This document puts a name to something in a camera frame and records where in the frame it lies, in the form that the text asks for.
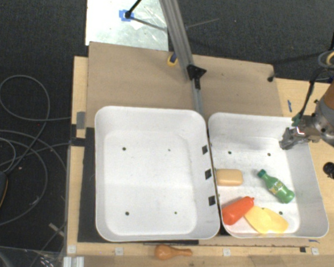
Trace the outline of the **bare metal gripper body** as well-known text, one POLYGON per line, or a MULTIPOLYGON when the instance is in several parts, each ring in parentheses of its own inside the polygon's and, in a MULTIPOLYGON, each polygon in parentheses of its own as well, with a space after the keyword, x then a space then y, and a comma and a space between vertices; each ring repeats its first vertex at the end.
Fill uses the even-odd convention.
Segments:
POLYGON ((293 136, 304 138, 305 143, 322 140, 334 148, 334 126, 320 113, 295 115, 293 136))

